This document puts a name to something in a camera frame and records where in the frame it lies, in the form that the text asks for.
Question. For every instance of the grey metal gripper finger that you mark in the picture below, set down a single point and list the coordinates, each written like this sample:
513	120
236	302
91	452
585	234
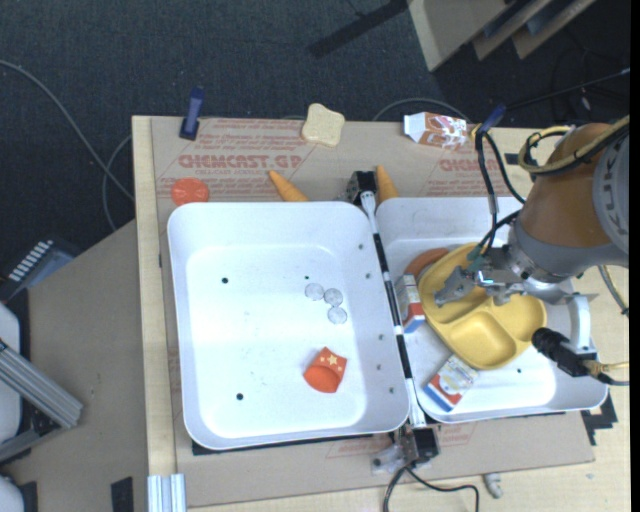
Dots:
501	298
450	287

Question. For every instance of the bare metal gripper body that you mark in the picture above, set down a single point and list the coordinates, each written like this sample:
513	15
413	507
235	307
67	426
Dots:
502	274

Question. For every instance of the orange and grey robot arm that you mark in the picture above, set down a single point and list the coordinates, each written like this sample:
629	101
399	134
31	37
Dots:
570	210

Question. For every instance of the yellow divided plate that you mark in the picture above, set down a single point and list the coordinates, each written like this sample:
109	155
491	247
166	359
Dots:
480	330

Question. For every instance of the white orange and blue carton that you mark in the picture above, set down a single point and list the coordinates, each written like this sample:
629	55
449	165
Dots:
410	305

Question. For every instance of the thin black and white rod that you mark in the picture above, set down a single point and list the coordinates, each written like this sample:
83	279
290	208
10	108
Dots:
395	310

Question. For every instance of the white red and blue packet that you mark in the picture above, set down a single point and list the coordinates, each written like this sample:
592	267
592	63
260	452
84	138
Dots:
450	382

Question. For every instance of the white plastic tray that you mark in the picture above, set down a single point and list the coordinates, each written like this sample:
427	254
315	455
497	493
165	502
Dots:
530	390
270	340

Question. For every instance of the clear round disc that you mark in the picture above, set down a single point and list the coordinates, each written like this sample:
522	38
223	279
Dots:
314	291
337	315
333	296

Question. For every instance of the orange carrot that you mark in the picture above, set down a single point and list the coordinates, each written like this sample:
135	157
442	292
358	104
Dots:
386	185
287	187

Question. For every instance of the beige bread slice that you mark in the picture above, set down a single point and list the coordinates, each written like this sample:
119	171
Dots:
322	126

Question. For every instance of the brown cardboard board red print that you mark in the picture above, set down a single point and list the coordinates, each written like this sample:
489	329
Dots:
240	165

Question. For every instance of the orange round slice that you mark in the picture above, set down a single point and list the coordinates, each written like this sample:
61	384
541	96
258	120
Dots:
190	191

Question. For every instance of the black cylinder on white bracket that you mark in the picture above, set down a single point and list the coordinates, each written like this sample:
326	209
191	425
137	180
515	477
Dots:
565	352

